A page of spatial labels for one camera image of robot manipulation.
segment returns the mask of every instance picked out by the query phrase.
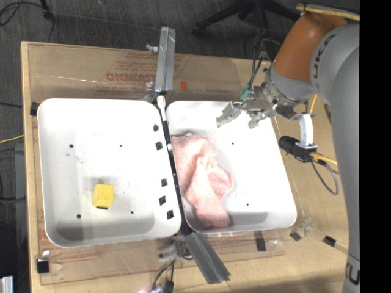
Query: yellow cable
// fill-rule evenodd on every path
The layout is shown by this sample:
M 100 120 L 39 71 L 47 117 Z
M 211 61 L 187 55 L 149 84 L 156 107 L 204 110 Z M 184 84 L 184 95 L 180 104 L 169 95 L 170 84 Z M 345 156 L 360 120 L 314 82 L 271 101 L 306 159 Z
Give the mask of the yellow cable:
M 22 137 L 23 137 L 23 135 L 21 134 L 20 136 L 15 137 L 15 138 L 2 140 L 2 141 L 0 141 L 0 143 L 4 143 L 4 142 L 8 142 L 8 141 L 14 141 L 14 140 L 22 138 Z
M 318 161 L 325 161 L 325 162 L 328 162 L 328 163 L 333 163 L 335 165 L 338 165 L 337 161 L 335 159 L 330 159 L 318 152 L 310 152 L 309 153 L 311 157 L 313 157 L 313 159 L 316 159 Z
M 315 106 L 315 101 L 316 101 L 316 97 L 317 97 L 317 96 L 318 96 L 318 95 L 315 94 L 315 95 L 313 96 L 313 98 L 312 98 L 311 106 L 310 106 L 310 110 L 309 110 L 309 114 L 311 114 L 312 111 L 313 111 L 313 107 Z

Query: black hole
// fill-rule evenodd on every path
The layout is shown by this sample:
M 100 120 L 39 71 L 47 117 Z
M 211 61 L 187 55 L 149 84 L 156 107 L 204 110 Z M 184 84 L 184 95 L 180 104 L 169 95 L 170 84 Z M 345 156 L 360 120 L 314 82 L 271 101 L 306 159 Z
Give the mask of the black hole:
M 165 202 L 166 202 L 166 196 L 163 195 L 163 196 L 159 199 L 160 206 L 162 206 Z
M 156 143 L 156 149 L 159 151 L 160 149 L 163 149 L 163 144 L 161 142 Z
M 170 219 L 174 216 L 174 212 L 173 211 L 168 211 L 167 212 L 167 219 Z

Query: gray robot arm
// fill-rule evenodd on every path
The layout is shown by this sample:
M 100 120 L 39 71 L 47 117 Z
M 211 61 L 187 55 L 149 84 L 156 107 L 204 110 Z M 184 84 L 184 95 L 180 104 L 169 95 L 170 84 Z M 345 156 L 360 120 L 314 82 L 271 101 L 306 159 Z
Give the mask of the gray robot arm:
M 330 106 L 335 155 L 349 223 L 343 292 L 360 292 L 359 215 L 359 25 L 329 32 L 313 53 L 311 82 Z
M 217 118 L 217 125 L 221 126 L 235 119 L 243 110 L 250 115 L 250 128 L 256 127 L 260 120 L 277 114 L 287 120 L 299 120 L 302 124 L 305 117 L 294 111 L 295 106 L 308 101 L 315 93 L 329 105 L 349 224 L 349 254 L 343 293 L 360 292 L 359 27 L 358 24 L 343 24 L 324 35 L 309 60 L 310 80 L 280 75 L 274 61 L 262 86 L 247 88 L 249 93 L 246 98 L 241 102 L 231 102 Z M 290 48 L 285 48 L 286 53 L 292 54 Z M 296 145 L 298 152 L 303 153 L 309 149 L 301 139 Z

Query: gray carpet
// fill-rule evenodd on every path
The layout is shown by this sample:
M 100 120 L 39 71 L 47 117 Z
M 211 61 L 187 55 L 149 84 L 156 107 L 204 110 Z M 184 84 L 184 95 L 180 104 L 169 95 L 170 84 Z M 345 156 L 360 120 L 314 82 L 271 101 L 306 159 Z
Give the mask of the gray carpet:
M 0 9 L 11 2 L 0 0 Z M 39 4 L 39 0 L 25 0 Z M 252 16 L 241 21 L 232 16 L 208 28 L 201 38 L 191 34 L 197 21 L 222 10 L 237 0 L 46 0 L 54 18 L 50 42 L 102 46 L 122 49 L 145 49 L 145 43 L 155 45 L 159 30 L 168 26 L 176 30 L 178 53 L 220 57 L 248 57 L 246 37 L 261 33 L 254 28 Z M 294 10 L 299 2 L 323 3 L 341 9 L 360 10 L 360 0 L 275 0 Z M 4 12 L 4 22 L 12 9 Z M 23 133 L 21 109 L 20 41 L 45 42 L 51 22 L 43 18 L 42 10 L 22 5 L 9 23 L 0 27 L 0 140 Z M 267 13 L 270 31 L 283 40 L 294 22 Z M 0 151 L 12 150 L 18 139 L 0 143 Z M 0 157 L 3 198 L 15 196 L 15 159 Z M 16 229 L 14 205 L 0 204 L 0 223 Z M 12 231 L 0 227 L 0 276 L 15 273 L 16 243 Z

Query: chair base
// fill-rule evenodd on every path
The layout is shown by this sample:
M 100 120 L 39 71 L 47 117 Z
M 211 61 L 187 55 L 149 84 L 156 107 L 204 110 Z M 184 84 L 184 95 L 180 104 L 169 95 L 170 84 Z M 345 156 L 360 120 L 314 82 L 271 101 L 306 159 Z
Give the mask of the chair base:
M 259 28 L 269 31 L 268 21 L 266 19 L 265 10 L 288 18 L 292 21 L 297 21 L 299 15 L 291 10 L 277 4 L 272 0 L 239 0 L 226 9 L 212 15 L 211 17 L 196 23 L 192 33 L 196 36 L 202 36 L 208 26 L 216 24 L 232 15 L 238 14 L 239 19 L 244 20 L 251 12 L 254 13 Z

